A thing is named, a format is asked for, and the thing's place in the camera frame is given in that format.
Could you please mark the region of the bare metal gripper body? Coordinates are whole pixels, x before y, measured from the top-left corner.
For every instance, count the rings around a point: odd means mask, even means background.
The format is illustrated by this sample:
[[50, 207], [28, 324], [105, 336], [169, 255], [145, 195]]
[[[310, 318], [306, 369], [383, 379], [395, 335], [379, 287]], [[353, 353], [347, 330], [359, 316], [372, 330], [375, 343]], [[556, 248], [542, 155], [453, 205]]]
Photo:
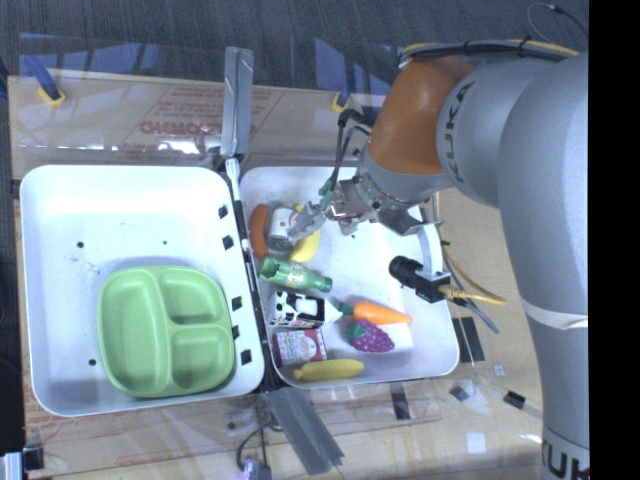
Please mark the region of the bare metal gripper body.
[[349, 179], [329, 180], [325, 216], [338, 223], [343, 235], [351, 235], [360, 224], [378, 223], [381, 192], [365, 174], [355, 174]]

